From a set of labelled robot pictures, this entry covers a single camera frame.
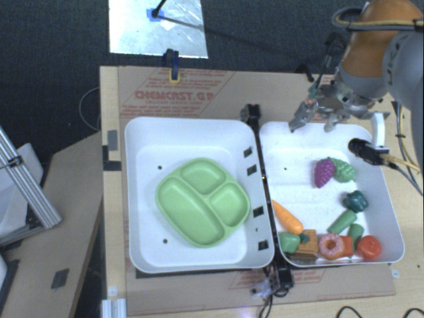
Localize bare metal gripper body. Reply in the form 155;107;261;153
313;81;377;118

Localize brown cardboard board red print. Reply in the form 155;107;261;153
117;65;397;316

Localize green grapes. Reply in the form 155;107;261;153
329;157;356;184

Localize purple grapes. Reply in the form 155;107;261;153
313;158;337;189

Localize white plastic tray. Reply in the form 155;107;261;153
259;121;406;267
124;116;276;274

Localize thin black rod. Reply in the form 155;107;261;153
250;119;283;272

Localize dark green bell pepper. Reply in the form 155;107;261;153
342;190;370;213

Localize green cucumber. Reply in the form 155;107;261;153
346;223;366;252
327;209;358;235

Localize orange carrot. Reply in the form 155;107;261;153
271;199;311;244

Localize orange-red block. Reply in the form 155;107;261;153
341;235;355;258

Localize light green pepper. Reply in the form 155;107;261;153
278;232;302;254

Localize brown waffle biscuit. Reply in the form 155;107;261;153
293;229;320;262

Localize pink doughnut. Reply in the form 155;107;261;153
318;233;346;262

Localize orange tomato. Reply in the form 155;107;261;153
356;235;382;262

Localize green divided plate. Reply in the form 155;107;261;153
154;157;252;248

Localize black cylinder on white bracket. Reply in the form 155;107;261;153
347;111;391;167

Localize black block with thin wires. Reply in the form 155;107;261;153
240;103;263;125
273;266;295;292

